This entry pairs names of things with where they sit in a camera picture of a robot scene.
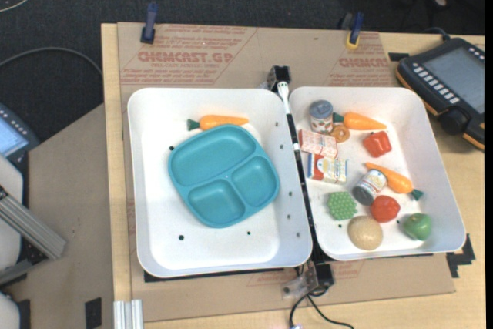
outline white tray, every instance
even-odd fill
[[[353,111],[386,124],[392,150],[379,158],[363,147],[369,134],[350,131],[350,138],[337,145],[338,157],[348,159],[346,185],[307,180],[317,240],[321,249],[336,260],[356,260],[459,250],[465,242],[465,229],[454,194],[438,151],[428,114],[421,99],[405,88],[301,87],[290,95],[290,106],[297,130],[310,130],[308,109],[316,100],[328,100],[334,111],[343,115]],[[307,174],[307,156],[303,153]],[[349,220],[336,221],[329,214],[328,194],[351,192],[367,172],[365,162],[372,162],[408,176],[413,187],[424,192],[414,200],[385,187],[381,193],[394,197],[401,205],[397,219],[382,223],[384,239],[373,251],[356,248],[347,234]],[[357,203],[356,215],[371,215],[369,207]],[[426,241],[412,240],[401,229],[411,213],[426,213],[432,219],[432,233]]]
[[[167,172],[169,148],[200,133],[186,120],[242,116],[280,178],[277,198],[244,221],[217,229],[189,211]],[[280,98],[264,89],[145,88],[128,104],[143,268],[156,277],[295,267],[312,251],[310,228]]]

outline teal plate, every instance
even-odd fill
[[[175,147],[168,171],[190,211],[209,227],[239,223],[279,193],[279,176],[262,146],[235,125],[206,130]]]

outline orange carrot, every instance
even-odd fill
[[[365,166],[368,169],[376,169],[381,171],[387,177],[387,184],[394,192],[397,193],[410,193],[416,200],[418,200],[423,193],[420,190],[413,188],[411,180],[400,173],[394,172],[387,167],[379,166],[371,162],[366,162]]]
[[[219,125],[230,124],[230,125],[240,126],[240,125],[244,125],[245,123],[248,123],[247,118],[241,118],[238,116],[209,115],[209,116],[203,116],[199,122],[193,121],[192,119],[188,119],[186,121],[186,128],[188,130],[198,129],[198,128],[201,128],[201,130],[208,130]]]
[[[385,124],[379,123],[377,120],[367,116],[362,116],[357,112],[346,112],[344,116],[334,113],[333,119],[335,123],[343,123],[348,129],[372,130],[387,128]]]

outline orange ring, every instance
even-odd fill
[[[330,132],[332,137],[335,137],[336,143],[343,143],[349,139],[349,129],[344,125],[336,125],[332,132]]]

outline toy can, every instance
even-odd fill
[[[313,132],[328,135],[334,128],[332,104],[327,100],[317,100],[310,105],[310,126]]]
[[[354,186],[353,196],[358,202],[370,206],[376,195],[387,185],[387,177],[379,170],[369,170]]]

